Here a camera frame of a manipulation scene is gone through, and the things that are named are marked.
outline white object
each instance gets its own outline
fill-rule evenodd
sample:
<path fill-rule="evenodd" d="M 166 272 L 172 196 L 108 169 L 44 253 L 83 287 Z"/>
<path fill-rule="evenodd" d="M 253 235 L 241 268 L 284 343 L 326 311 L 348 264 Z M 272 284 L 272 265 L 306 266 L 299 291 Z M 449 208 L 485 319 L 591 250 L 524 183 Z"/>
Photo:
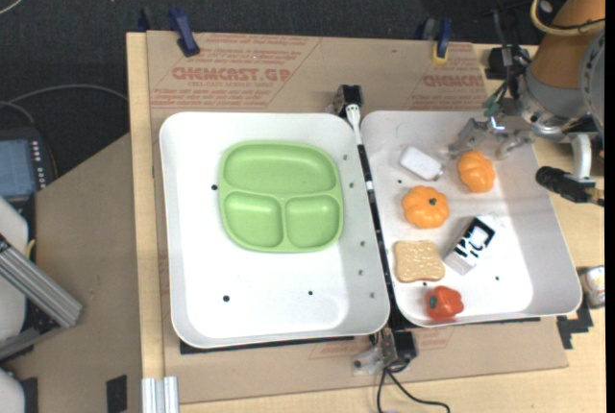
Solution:
<path fill-rule="evenodd" d="M 572 136 L 574 166 L 571 174 L 576 180 L 586 181 L 590 179 L 592 168 L 592 145 L 588 134 L 575 134 Z"/>
<path fill-rule="evenodd" d="M 400 163 L 408 171 L 425 181 L 437 181 L 444 172 L 442 162 L 428 156 L 413 146 L 409 146 L 404 150 Z"/>
<path fill-rule="evenodd" d="M 180 413 L 180 394 L 175 376 L 141 381 L 141 413 Z"/>
<path fill-rule="evenodd" d="M 412 144 L 429 156 L 446 158 L 456 132 L 480 114 L 377 111 L 361 123 L 389 267 L 395 267 L 393 246 L 399 240 L 432 240 L 442 256 L 469 219 L 477 214 L 493 219 L 496 236 L 471 273 L 462 276 L 447 269 L 444 279 L 427 286 L 422 281 L 401 283 L 392 274 L 397 305 L 417 326 L 449 324 L 430 319 L 425 310 L 425 293 L 435 285 L 461 293 L 465 309 L 455 316 L 457 324 L 567 314 L 581 301 L 577 270 L 549 192 L 534 181 L 538 162 L 530 146 L 515 151 L 514 159 L 494 162 L 497 177 L 488 193 L 469 193 L 455 175 L 456 160 L 449 159 L 445 172 L 451 175 L 445 174 L 437 183 L 420 181 L 447 195 L 451 214 L 444 225 L 417 229 L 404 218 L 402 199 L 418 183 L 404 181 L 399 158 L 405 146 Z M 494 152 L 496 146 L 493 135 L 481 143 L 484 152 Z"/>
<path fill-rule="evenodd" d="M 355 133 L 355 141 L 357 145 L 363 144 L 363 138 L 361 138 L 361 110 L 358 108 L 357 104 L 350 104 L 346 106 L 346 117 L 348 118 L 348 122 L 353 127 L 353 132 Z"/>
<path fill-rule="evenodd" d="M 303 142 L 337 166 L 343 230 L 322 251 L 273 254 L 226 234 L 218 165 L 236 143 Z M 332 114 L 180 112 L 160 129 L 171 318 L 197 348 L 378 331 L 389 300 L 353 130 Z"/>
<path fill-rule="evenodd" d="M 17 251 L 25 255 L 28 223 L 0 196 L 0 233 Z M 19 334 L 26 318 L 26 297 L 0 277 L 0 343 Z"/>
<path fill-rule="evenodd" d="M 0 369 L 0 411 L 2 413 L 24 413 L 26 411 L 23 387 L 2 369 Z"/>

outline red pepper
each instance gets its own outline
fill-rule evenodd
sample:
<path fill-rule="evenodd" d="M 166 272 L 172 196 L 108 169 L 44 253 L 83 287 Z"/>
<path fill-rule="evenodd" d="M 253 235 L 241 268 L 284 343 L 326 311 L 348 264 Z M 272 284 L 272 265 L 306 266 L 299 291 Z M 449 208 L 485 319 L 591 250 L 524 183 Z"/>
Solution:
<path fill-rule="evenodd" d="M 463 310 L 461 294 L 448 286 L 438 285 L 425 295 L 425 308 L 434 320 L 453 317 Z"/>

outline monitor screen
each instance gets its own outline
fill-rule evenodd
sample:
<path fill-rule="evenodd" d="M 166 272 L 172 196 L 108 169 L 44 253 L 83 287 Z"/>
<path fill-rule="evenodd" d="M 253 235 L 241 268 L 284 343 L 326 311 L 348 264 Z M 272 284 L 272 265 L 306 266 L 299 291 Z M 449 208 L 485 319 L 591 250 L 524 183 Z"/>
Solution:
<path fill-rule="evenodd" d="M 26 139 L 0 140 L 0 196 L 22 198 L 37 191 Z"/>

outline cardboard sheet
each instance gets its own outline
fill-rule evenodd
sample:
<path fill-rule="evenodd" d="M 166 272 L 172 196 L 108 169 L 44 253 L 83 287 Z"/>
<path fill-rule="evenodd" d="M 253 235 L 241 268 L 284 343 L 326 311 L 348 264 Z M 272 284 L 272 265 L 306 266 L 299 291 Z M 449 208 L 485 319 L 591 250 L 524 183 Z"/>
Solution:
<path fill-rule="evenodd" d="M 340 85 L 361 85 L 372 110 L 472 110 L 486 97 L 470 43 L 452 43 L 444 65 L 425 41 L 197 34 L 202 54 L 185 58 L 172 33 L 147 34 L 160 257 L 164 369 L 182 403 L 374 385 L 352 374 L 366 337 L 182 354 L 169 313 L 168 258 L 158 134 L 180 110 L 323 111 Z M 419 358 L 401 380 L 431 380 L 561 368 L 555 319 L 417 329 Z"/>
<path fill-rule="evenodd" d="M 84 306 L 74 328 L 2 365 L 37 379 L 41 413 L 108 411 L 114 380 L 116 404 L 140 411 L 133 206 L 128 135 L 37 194 L 37 265 Z"/>

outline blue clamp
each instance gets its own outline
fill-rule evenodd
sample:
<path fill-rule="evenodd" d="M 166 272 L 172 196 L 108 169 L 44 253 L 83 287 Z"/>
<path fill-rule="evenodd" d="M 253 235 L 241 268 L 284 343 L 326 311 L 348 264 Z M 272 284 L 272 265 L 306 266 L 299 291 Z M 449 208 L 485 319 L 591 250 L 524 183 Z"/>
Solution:
<path fill-rule="evenodd" d="M 452 27 L 453 21 L 450 18 L 443 18 L 440 22 L 440 34 L 433 46 L 433 62 L 436 64 L 444 64 L 449 58 L 448 51 Z"/>
<path fill-rule="evenodd" d="M 444 59 L 446 52 L 449 50 L 452 27 L 453 21 L 450 18 L 442 19 L 442 22 L 440 23 L 440 35 L 438 36 L 437 50 L 435 53 L 440 59 Z"/>
<path fill-rule="evenodd" d="M 182 48 L 184 55 L 186 57 L 198 55 L 201 52 L 201 48 L 199 48 L 194 40 L 187 13 L 180 7 L 173 7 L 169 11 L 168 16 L 171 29 L 180 35 L 177 43 L 180 45 L 180 48 Z"/>

